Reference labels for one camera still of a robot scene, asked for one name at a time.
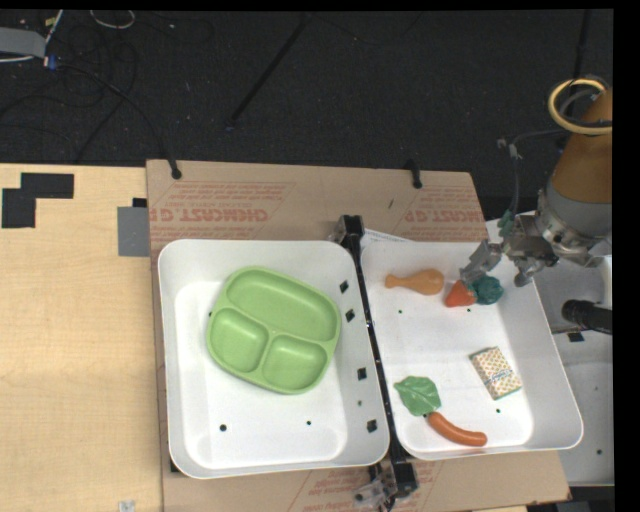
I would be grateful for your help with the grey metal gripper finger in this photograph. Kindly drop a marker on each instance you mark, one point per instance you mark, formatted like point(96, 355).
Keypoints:
point(526, 272)
point(482, 260)

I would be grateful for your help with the orange patterned white carton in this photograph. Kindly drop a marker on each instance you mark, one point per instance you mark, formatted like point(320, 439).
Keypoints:
point(496, 374)

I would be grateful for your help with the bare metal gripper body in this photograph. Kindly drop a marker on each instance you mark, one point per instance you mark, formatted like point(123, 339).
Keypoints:
point(532, 242)

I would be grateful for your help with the green toy lettuce leaf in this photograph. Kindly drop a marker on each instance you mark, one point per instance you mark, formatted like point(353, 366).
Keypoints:
point(417, 395)

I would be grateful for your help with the white plastic tray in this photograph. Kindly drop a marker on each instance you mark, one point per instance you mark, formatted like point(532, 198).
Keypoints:
point(440, 345)
point(260, 430)

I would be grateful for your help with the tan toy chicken drumstick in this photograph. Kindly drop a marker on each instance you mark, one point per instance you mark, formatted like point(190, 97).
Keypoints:
point(422, 281)

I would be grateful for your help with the black cylinder on white bracket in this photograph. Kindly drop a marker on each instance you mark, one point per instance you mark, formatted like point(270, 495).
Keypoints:
point(587, 315)

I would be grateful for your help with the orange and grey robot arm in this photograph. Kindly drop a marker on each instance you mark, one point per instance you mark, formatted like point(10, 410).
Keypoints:
point(582, 170)

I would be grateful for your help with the brown cardboard board red print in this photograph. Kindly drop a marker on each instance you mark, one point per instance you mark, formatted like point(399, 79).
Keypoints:
point(300, 205)

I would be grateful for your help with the white printed paper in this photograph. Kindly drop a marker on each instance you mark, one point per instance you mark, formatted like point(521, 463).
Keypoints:
point(385, 236)

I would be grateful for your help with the green divided plate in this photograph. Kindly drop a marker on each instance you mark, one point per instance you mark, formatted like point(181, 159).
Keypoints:
point(272, 330)

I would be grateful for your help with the orange toy sausage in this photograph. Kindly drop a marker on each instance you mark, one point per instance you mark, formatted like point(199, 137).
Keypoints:
point(455, 431)

